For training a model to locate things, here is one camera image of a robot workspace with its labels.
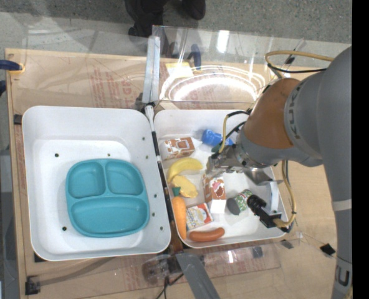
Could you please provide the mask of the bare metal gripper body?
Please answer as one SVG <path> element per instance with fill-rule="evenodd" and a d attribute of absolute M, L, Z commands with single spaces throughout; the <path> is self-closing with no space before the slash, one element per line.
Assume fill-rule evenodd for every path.
<path fill-rule="evenodd" d="M 225 146 L 214 154 L 214 173 L 244 173 L 251 170 L 249 159 L 239 145 Z"/>

